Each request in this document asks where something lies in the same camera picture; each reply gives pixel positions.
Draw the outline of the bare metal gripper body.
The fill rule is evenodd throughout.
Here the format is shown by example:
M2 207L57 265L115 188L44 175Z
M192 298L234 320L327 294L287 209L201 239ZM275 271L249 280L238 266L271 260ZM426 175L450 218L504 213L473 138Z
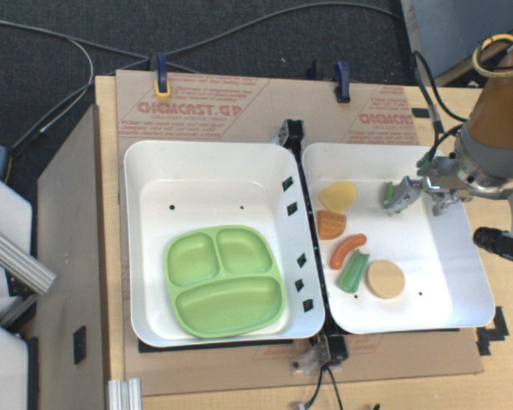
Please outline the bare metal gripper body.
M469 155L422 157L422 189L439 198L470 200L506 199L512 189L513 156L489 155L476 162Z

